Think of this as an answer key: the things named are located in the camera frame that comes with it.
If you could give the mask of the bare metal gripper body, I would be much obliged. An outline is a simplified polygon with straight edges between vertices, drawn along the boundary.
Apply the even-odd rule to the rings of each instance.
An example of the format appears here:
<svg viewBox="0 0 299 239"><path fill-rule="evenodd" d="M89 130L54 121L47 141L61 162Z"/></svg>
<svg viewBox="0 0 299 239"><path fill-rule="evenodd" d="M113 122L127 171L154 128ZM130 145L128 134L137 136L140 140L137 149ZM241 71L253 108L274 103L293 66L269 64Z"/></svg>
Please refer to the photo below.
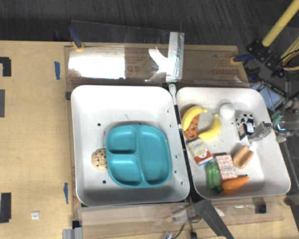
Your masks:
<svg viewBox="0 0 299 239"><path fill-rule="evenodd" d="M280 122L273 125L274 131L281 136L288 137L292 135L299 136L299 123Z"/></svg>

